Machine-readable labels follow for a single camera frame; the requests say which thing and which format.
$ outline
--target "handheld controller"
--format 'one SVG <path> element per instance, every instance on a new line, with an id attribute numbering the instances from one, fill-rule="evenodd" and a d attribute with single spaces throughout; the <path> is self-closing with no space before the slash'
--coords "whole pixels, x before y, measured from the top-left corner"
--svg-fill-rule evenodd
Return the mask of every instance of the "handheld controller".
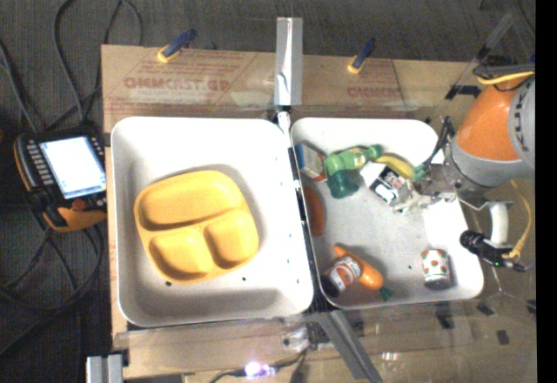
<path id="1" fill-rule="evenodd" d="M 31 204 L 53 230 L 74 232 L 106 219 L 104 148 L 93 128 L 21 134 L 14 153 Z"/>

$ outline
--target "brown oval object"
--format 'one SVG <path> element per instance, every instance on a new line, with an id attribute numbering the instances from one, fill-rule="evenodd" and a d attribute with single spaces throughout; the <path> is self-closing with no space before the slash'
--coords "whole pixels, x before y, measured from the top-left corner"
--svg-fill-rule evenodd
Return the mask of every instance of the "brown oval object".
<path id="1" fill-rule="evenodd" d="M 325 209 L 321 197 L 311 185 L 304 187 L 304 197 L 312 235 L 321 236 L 325 232 Z"/>

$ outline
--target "yellow divided plate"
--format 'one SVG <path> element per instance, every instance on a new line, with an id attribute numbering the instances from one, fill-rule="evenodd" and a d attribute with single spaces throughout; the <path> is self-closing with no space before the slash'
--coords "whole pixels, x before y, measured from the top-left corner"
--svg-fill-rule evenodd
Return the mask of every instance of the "yellow divided plate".
<path id="1" fill-rule="evenodd" d="M 136 225 L 152 264 L 175 284 L 192 284 L 245 265 L 259 247 L 242 191 L 219 171 L 196 171 L 144 188 Z"/>

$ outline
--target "screen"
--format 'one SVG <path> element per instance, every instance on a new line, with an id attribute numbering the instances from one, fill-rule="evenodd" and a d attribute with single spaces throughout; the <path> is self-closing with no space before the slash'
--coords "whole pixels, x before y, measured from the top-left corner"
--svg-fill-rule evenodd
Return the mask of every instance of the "screen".
<path id="1" fill-rule="evenodd" d="M 87 137 L 40 144 L 64 198 L 106 190 L 106 176 Z"/>

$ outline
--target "light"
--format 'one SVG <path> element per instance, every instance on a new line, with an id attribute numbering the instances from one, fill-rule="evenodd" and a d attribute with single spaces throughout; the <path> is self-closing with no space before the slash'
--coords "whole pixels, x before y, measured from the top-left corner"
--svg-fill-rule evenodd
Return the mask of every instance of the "light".
<path id="1" fill-rule="evenodd" d="M 266 364 L 260 364 L 257 361 L 251 361 L 245 365 L 245 377 L 248 379 L 256 379 L 257 377 L 274 377 L 277 375 L 277 368 Z"/>

